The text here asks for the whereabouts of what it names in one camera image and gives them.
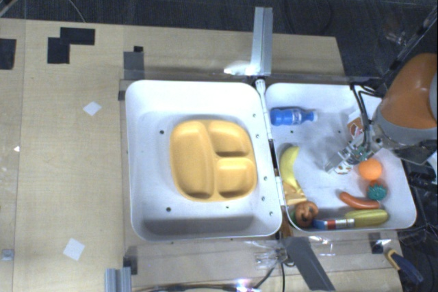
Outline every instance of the orange fruit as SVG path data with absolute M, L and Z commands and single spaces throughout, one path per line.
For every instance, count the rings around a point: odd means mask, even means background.
M 376 180 L 382 175 L 382 164 L 374 158 L 359 163 L 359 174 L 369 181 Z

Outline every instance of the robotic claw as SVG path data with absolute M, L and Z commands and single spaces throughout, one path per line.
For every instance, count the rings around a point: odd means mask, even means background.
M 362 95 L 354 90 L 361 110 L 363 133 L 333 155 L 327 172 L 342 166 L 352 168 L 381 148 L 406 161 L 423 165 L 437 151 L 437 55 L 424 53 L 410 59 L 397 74 L 368 120 Z

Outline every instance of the red sausage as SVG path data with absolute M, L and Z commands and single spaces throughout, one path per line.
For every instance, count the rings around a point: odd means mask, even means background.
M 347 192 L 342 192 L 339 195 L 339 198 L 342 202 L 348 204 L 348 206 L 353 207 L 355 209 L 377 209 L 380 207 L 380 204 L 374 200 L 361 200 L 360 198 L 351 196 Z

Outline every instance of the blue bottle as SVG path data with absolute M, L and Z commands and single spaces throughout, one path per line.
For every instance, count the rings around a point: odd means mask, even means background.
M 318 115 L 314 111 L 305 111 L 299 107 L 291 109 L 272 109 L 270 113 L 272 125 L 297 125 L 306 120 L 315 122 Z

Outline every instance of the white paper square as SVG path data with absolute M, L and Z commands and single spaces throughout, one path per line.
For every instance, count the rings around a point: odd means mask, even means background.
M 96 112 L 98 112 L 98 110 L 100 110 L 102 108 L 102 106 L 100 106 L 98 103 L 95 103 L 94 101 L 92 101 L 91 103 L 89 103 L 88 105 L 86 105 L 83 110 L 89 114 L 90 116 L 94 116 L 96 114 Z
M 70 257 L 74 259 L 75 261 L 78 261 L 79 258 L 81 258 L 81 254 L 83 249 L 85 248 L 85 245 L 80 243 L 79 241 L 76 241 L 75 239 L 70 239 L 70 241 L 67 243 L 67 246 L 64 250 L 64 254 L 67 257 Z

